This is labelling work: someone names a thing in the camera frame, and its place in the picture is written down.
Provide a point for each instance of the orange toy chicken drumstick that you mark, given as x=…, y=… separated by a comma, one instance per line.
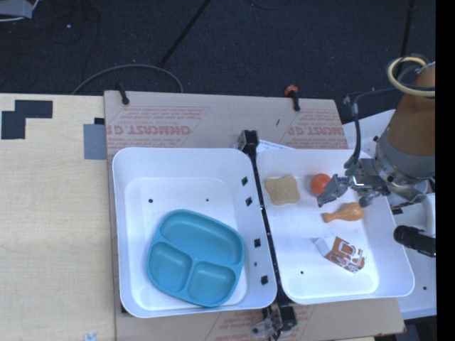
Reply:
x=348, y=212

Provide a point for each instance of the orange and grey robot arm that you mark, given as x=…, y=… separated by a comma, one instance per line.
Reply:
x=412, y=119

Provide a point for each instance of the orange and white carton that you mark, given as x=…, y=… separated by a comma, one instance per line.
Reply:
x=346, y=254

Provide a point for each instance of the brown cardboard board red print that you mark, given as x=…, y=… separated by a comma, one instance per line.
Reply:
x=213, y=126

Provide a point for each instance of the blue divided plate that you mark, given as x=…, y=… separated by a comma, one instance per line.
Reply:
x=195, y=258

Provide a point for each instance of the orange ball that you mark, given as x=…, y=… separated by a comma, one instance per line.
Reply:
x=318, y=182

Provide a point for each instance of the beige toy biscuit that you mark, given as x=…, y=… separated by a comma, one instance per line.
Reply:
x=282, y=190

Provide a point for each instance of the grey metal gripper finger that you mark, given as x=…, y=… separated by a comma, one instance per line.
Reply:
x=332, y=189
x=368, y=199

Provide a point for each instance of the white plastic tray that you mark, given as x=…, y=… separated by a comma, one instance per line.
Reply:
x=302, y=282
x=199, y=169

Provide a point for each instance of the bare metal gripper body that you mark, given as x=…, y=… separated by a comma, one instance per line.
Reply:
x=373, y=176

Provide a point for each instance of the black cylinder on white bracket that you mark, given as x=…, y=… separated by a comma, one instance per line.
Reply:
x=414, y=241

